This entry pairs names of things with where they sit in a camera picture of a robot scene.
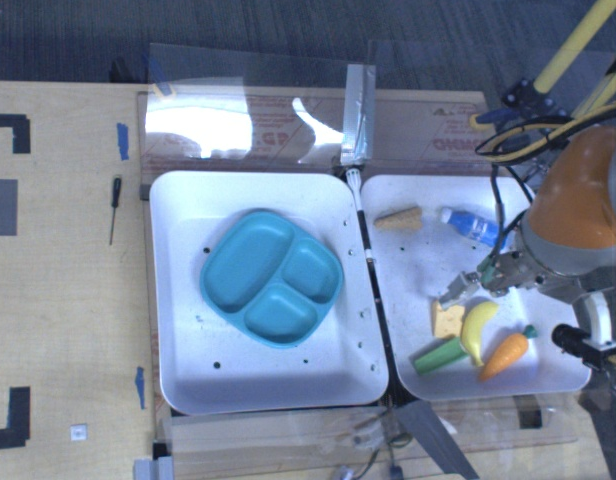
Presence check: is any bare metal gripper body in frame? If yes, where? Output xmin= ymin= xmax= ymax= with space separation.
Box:
xmin=479 ymin=250 xmax=549 ymax=299

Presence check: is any yellow cheese slice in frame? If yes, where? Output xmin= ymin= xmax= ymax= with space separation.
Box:
xmin=431 ymin=299 xmax=467 ymax=341

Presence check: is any white plastic tray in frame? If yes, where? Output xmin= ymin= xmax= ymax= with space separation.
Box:
xmin=148 ymin=170 xmax=390 ymax=416
xmin=360 ymin=174 xmax=593 ymax=402

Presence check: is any yellow banana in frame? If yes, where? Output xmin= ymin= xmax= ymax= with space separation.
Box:
xmin=459 ymin=300 xmax=501 ymax=368

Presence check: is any blue and white bottle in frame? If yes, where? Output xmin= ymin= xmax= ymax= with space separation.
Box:
xmin=439 ymin=206 xmax=510 ymax=249

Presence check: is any green cylinder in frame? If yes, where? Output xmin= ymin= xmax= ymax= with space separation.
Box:
xmin=412 ymin=336 xmax=471 ymax=376

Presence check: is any orange carrot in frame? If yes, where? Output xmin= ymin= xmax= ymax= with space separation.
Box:
xmin=477 ymin=323 xmax=539 ymax=384

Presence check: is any blue divided plate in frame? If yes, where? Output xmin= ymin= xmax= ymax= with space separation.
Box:
xmin=199 ymin=209 xmax=345 ymax=350

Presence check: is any black screwdriver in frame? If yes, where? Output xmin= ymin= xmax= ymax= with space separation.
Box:
xmin=108 ymin=174 xmax=124 ymax=247

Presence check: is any black cylinder on white bracket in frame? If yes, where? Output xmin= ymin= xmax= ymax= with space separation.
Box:
xmin=551 ymin=290 xmax=616 ymax=375

